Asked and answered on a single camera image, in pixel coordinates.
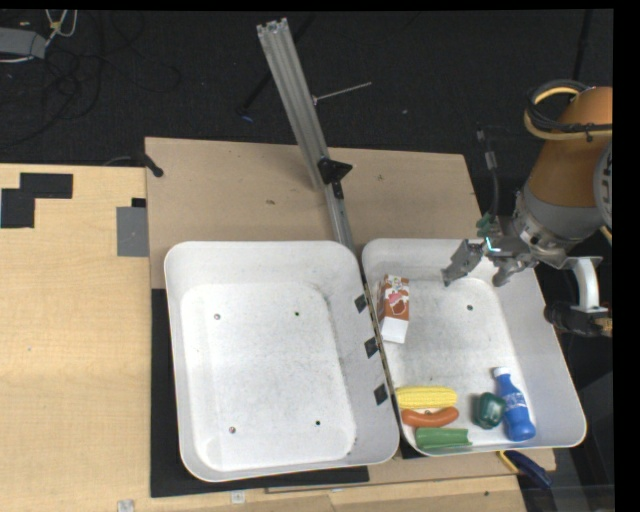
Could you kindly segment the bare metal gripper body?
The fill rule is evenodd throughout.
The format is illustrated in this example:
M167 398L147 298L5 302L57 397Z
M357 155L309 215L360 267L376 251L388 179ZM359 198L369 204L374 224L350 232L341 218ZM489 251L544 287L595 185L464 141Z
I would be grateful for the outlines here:
M496 266L531 267L538 262L560 268L569 241L530 216L485 216L481 219L484 254Z

